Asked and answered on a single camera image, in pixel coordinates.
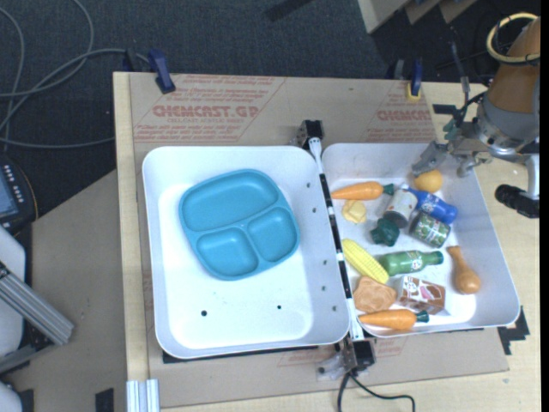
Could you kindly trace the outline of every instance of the gray carpet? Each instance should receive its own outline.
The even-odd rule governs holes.
[[[94,50],[134,48],[146,55],[159,48],[176,73],[384,78],[397,59],[405,60],[406,74],[422,58],[424,80],[441,82],[459,81],[455,66],[441,67],[451,62],[451,40],[462,56],[482,52],[503,15],[540,14],[540,0],[479,0],[451,25],[438,9],[414,26],[399,12],[369,35],[357,0],[79,1],[94,22]],[[0,0],[0,8],[26,41],[20,90],[87,50],[86,19],[70,0]],[[19,50],[13,23],[0,15],[1,93],[12,90]],[[113,136],[112,72],[123,69],[122,58],[90,58],[66,83],[31,96],[10,120],[9,137],[66,144]],[[473,82],[495,70],[482,54],[466,66]],[[8,99],[0,99],[0,118],[8,108]],[[115,168],[113,142],[63,150],[12,144],[7,154],[26,172],[42,215]]]

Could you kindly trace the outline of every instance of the yellow toy lemon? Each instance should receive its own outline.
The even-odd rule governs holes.
[[[420,174],[413,180],[415,189],[434,194],[443,186],[443,175],[437,169]]]

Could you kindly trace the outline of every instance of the blue clamp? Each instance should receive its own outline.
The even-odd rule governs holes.
[[[159,49],[151,49],[148,52],[148,63],[153,71],[158,74],[156,84],[160,88],[160,91],[163,94],[175,92],[175,84],[170,77],[170,72],[168,71],[164,53],[162,53]]]
[[[410,82],[407,85],[406,97],[408,100],[417,101],[421,97],[419,90],[421,89],[421,77],[423,75],[423,66],[421,58],[413,62],[413,71]]]

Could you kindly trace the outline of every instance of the toy carrot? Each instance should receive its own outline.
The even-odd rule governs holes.
[[[383,193],[393,195],[395,187],[393,184],[383,186],[377,181],[360,182],[355,185],[345,186],[332,192],[332,198],[342,198],[346,200],[373,200],[380,197]]]
[[[429,314],[426,311],[418,314],[406,308],[398,310],[383,310],[359,316],[363,324],[384,326],[394,330],[409,330],[416,322],[429,322]]]

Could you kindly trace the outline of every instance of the blue plate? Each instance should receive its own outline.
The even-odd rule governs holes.
[[[295,216],[276,183],[252,169],[189,188],[179,219],[192,249],[212,275],[237,280],[291,257],[299,246]]]

